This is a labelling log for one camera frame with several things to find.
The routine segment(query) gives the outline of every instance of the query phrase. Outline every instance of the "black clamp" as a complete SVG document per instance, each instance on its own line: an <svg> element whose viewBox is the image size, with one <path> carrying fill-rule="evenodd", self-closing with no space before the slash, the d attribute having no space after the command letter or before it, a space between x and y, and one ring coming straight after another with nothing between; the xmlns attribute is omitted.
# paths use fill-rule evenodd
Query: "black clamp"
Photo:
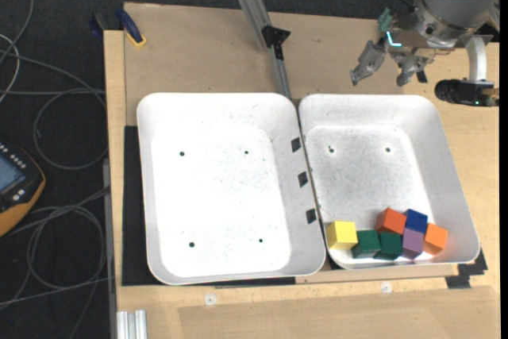
<svg viewBox="0 0 508 339"><path fill-rule="evenodd" d="M267 47L270 48L273 46L275 58L277 58L277 60L284 60L282 44L289 37L291 32L277 29L271 25L265 25L261 33L263 34L264 42Z"/></svg>

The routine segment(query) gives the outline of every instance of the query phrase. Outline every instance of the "purple block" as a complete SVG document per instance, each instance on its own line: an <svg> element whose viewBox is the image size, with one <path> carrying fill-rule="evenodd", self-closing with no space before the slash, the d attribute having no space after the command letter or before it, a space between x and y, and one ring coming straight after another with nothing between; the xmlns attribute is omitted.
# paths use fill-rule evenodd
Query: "purple block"
<svg viewBox="0 0 508 339"><path fill-rule="evenodd" d="M414 259L423 252L423 233L412 229L404 229L402 234L402 256Z"/></svg>

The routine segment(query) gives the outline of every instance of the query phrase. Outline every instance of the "yellow block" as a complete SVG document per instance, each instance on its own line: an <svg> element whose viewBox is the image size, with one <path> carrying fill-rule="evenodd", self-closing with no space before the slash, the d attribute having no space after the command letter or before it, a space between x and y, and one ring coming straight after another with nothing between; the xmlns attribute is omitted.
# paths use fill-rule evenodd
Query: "yellow block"
<svg viewBox="0 0 508 339"><path fill-rule="evenodd" d="M358 243L355 222L334 221L326 228L326 241L329 248L349 250Z"/></svg>

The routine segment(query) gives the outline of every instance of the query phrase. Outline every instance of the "blue block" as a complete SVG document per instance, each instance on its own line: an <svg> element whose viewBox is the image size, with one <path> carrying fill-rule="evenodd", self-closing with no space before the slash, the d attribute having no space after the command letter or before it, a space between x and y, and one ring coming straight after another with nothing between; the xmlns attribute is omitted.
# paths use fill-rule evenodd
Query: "blue block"
<svg viewBox="0 0 508 339"><path fill-rule="evenodd" d="M412 209L408 209L404 214L407 216L407 229L425 234L427 231L427 215Z"/></svg>

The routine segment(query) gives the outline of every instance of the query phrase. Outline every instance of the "block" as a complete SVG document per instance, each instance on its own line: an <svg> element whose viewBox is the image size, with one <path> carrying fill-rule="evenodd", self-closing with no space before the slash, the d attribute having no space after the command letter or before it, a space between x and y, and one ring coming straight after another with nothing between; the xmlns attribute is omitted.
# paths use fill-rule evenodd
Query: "block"
<svg viewBox="0 0 508 339"><path fill-rule="evenodd" d="M349 250L358 243L355 222L334 221L326 228L328 247Z"/></svg>
<svg viewBox="0 0 508 339"><path fill-rule="evenodd" d="M408 209L404 214L406 215L407 229L425 234L427 231L427 215L412 209Z"/></svg>
<svg viewBox="0 0 508 339"><path fill-rule="evenodd" d="M402 234L402 256L414 260L423 252L424 234L416 230L404 229Z"/></svg>
<svg viewBox="0 0 508 339"><path fill-rule="evenodd" d="M397 210L386 208L378 215L374 229L378 232L403 234L405 227L406 215L398 212Z"/></svg>
<svg viewBox="0 0 508 339"><path fill-rule="evenodd" d="M381 250L381 242L375 230L359 230L356 236L358 243L351 249L354 259L371 259Z"/></svg>
<svg viewBox="0 0 508 339"><path fill-rule="evenodd" d="M446 247L448 240L448 230L433 223L427 224L423 240L423 251L428 254L438 254Z"/></svg>
<svg viewBox="0 0 508 339"><path fill-rule="evenodd" d="M392 232L379 233L381 250L374 256L377 260L395 260L402 255L402 235Z"/></svg>

